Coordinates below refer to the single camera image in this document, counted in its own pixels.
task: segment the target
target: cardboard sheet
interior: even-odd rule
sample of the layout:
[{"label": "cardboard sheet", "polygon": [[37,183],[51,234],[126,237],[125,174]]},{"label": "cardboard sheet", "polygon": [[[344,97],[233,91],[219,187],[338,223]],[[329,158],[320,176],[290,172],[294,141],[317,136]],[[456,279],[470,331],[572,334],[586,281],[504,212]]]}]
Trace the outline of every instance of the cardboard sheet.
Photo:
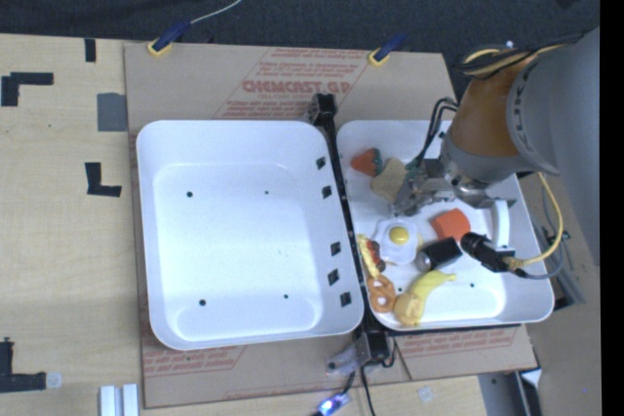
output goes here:
[{"label": "cardboard sheet", "polygon": [[[340,389],[325,363],[351,335],[177,352],[154,337],[140,223],[136,138],[156,120],[298,119],[314,94],[334,94],[336,125],[356,119],[429,119],[452,95],[440,55],[393,53],[381,67],[367,52],[177,44],[160,58],[126,43],[131,179],[146,407]],[[536,366],[524,326],[425,333],[397,340],[400,361],[370,383],[397,383]]]}]

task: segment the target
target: yellow clamp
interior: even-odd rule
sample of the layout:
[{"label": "yellow clamp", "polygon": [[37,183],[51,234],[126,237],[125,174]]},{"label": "yellow clamp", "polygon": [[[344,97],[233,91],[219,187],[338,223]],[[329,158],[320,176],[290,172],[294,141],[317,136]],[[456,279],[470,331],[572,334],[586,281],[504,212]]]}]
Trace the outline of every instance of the yellow clamp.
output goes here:
[{"label": "yellow clamp", "polygon": [[381,66],[382,64],[385,64],[385,62],[388,60],[388,58],[390,57],[390,55],[386,55],[386,57],[384,57],[383,59],[377,60],[375,59],[375,55],[379,52],[381,48],[377,47],[374,51],[372,51],[369,54],[369,64],[371,66],[374,66],[375,68],[378,68],[379,66]]},{"label": "yellow clamp", "polygon": [[152,40],[151,42],[149,42],[147,44],[147,51],[150,53],[151,56],[153,57],[162,57],[164,56],[166,53],[168,53],[172,47],[174,46],[174,44],[167,44],[165,47],[163,47],[160,51],[155,51],[154,48],[152,47],[156,42],[158,41],[158,39]]}]

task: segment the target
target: gray floor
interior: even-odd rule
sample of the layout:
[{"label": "gray floor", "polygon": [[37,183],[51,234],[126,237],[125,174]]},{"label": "gray floor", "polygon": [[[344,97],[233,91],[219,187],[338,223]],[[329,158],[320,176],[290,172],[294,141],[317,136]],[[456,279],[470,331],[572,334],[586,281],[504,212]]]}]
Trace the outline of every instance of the gray floor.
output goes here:
[{"label": "gray floor", "polygon": [[[561,180],[549,177],[548,181],[571,235],[567,245],[573,269],[569,272],[584,303],[563,307],[546,321],[527,327],[542,368],[538,383],[540,408],[543,416],[603,414],[600,266],[594,264],[585,245]],[[527,177],[522,186],[529,209],[543,220],[537,179]]]}]

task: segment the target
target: black hole in bin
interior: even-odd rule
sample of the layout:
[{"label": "black hole in bin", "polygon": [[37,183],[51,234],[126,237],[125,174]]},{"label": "black hole in bin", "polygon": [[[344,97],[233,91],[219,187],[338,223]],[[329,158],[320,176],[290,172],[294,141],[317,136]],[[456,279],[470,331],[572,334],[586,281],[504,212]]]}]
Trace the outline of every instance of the black hole in bin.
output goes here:
[{"label": "black hole in bin", "polygon": [[329,274],[328,274],[328,281],[330,282],[330,285],[334,284],[336,281],[338,281],[340,279],[340,276],[338,275],[338,270],[337,269],[333,269]]},{"label": "black hole in bin", "polygon": [[349,293],[348,291],[345,293],[342,293],[340,295],[340,305],[342,305],[342,307],[346,307],[350,303],[351,303],[351,293]]}]

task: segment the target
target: metal bracket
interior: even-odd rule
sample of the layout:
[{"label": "metal bracket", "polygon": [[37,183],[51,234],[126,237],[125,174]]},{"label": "metal bracket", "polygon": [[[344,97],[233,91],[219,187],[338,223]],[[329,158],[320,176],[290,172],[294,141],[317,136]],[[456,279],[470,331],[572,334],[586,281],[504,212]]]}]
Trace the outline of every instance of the metal bracket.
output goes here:
[{"label": "metal bracket", "polygon": [[322,115],[333,119],[333,116],[337,112],[338,106],[335,102],[334,95],[315,94],[300,120],[308,122],[311,125],[322,126],[323,124],[320,123],[320,117]]},{"label": "metal bracket", "polygon": [[138,416],[137,385],[99,387],[97,414],[98,416]]},{"label": "metal bracket", "polygon": [[348,376],[370,360],[369,339],[366,334],[362,334],[345,350],[328,358],[326,368],[329,375]]}]

